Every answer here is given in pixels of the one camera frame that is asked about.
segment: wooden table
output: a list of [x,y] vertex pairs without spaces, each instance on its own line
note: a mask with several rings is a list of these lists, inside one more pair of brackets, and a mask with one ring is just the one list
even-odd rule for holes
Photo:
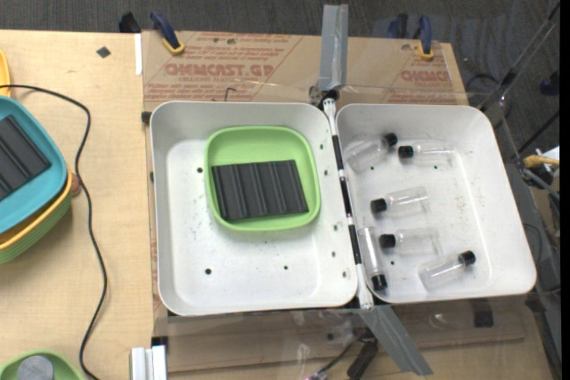
[[[97,53],[104,46],[110,51],[105,58]],[[110,288],[87,344],[85,363],[101,379],[128,379],[129,352],[150,346],[154,320],[143,83],[135,74],[134,36],[3,30],[0,48],[14,84],[64,93],[91,110],[92,129],[80,172],[93,199],[94,235]],[[39,120],[73,164],[85,114],[43,93],[17,89],[12,96]],[[49,348],[78,366],[79,346],[101,291],[102,275],[81,194],[48,235],[0,265],[0,364],[29,350]],[[434,378],[551,378],[533,314],[524,306],[515,309],[522,337],[461,347],[424,344],[422,353],[436,373]],[[353,359],[354,354],[331,370],[330,378],[346,378],[347,363]],[[326,362],[201,370],[171,377],[301,378]],[[374,373],[417,378],[399,373],[385,353],[369,372],[370,378]]]

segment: white tray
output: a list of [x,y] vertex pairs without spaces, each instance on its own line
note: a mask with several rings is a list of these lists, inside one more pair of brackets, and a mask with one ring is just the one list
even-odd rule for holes
[[[320,175],[321,211],[309,225],[273,232],[221,226],[208,208],[204,149],[217,130],[283,125],[304,135]],[[337,307],[357,278],[326,117],[303,103],[171,101],[151,117],[158,285],[183,315]]]
[[[414,303],[528,292],[536,269],[493,128],[479,110],[467,106],[354,104],[337,114],[338,136],[346,146],[354,137],[393,132],[398,137],[387,160],[355,174],[346,168],[356,226],[374,227],[375,235],[432,226],[439,230],[444,253],[472,250],[476,262],[463,279],[428,292],[418,266],[430,256],[382,258],[388,287],[378,297],[389,303]],[[404,166],[397,148],[411,141],[441,140],[456,148],[455,163]],[[370,202],[388,192],[424,186],[427,212],[374,216]]]

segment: green plastic tray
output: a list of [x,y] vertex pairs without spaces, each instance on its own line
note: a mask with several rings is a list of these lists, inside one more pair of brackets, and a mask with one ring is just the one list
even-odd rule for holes
[[[295,160],[308,212],[231,222],[223,219],[217,203],[211,167],[274,160]],[[244,231],[288,230],[307,225],[319,213],[321,194],[313,153],[306,139],[295,130],[269,125],[246,125],[218,130],[206,144],[204,166],[210,208],[217,221],[226,228]]]
[[22,361],[34,355],[45,356],[52,362],[55,380],[86,380],[81,372],[63,355],[46,349],[23,353],[0,366],[0,380],[18,380],[18,367]]

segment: vial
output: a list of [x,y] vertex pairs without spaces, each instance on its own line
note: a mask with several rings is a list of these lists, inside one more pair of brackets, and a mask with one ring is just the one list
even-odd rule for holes
[[443,141],[417,141],[398,148],[398,157],[413,163],[438,163],[450,161],[455,148]]
[[470,250],[458,255],[440,256],[420,265],[419,278],[427,290],[443,287],[460,279],[475,260],[475,254]]
[[18,380],[53,380],[53,364],[45,356],[30,356],[18,366]]
[[439,232],[432,228],[396,230],[379,237],[380,248],[399,255],[441,254]]
[[348,144],[343,155],[350,167],[361,173],[380,163],[397,143],[398,138],[393,133],[375,139],[359,136]]
[[372,284],[372,289],[378,292],[382,291],[386,289],[388,284],[384,267],[380,261],[378,243],[373,240],[371,227],[362,227],[357,234],[362,265]]
[[427,210],[428,207],[428,192],[422,186],[387,193],[385,197],[370,202],[373,214],[409,214]]

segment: black bottle cap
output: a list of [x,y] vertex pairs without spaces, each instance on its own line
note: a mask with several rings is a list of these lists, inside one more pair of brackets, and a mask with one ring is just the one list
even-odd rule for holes
[[388,208],[388,204],[387,204],[386,200],[383,198],[373,199],[370,202],[370,209],[372,210],[372,212],[374,214],[383,213],[384,211],[387,210],[387,208]]
[[395,247],[395,236],[393,234],[380,235],[379,241],[380,241],[380,247],[382,248]]
[[413,157],[413,147],[412,146],[400,146],[398,148],[398,156],[400,158]]
[[386,276],[384,274],[378,274],[376,276],[371,277],[372,286],[374,287],[374,291],[382,291],[384,288],[388,286],[386,282]]
[[394,146],[398,142],[398,137],[393,133],[387,134],[384,139],[387,141],[389,146]]
[[466,266],[473,264],[476,260],[475,254],[473,252],[471,252],[470,250],[460,254],[460,259],[465,263]]

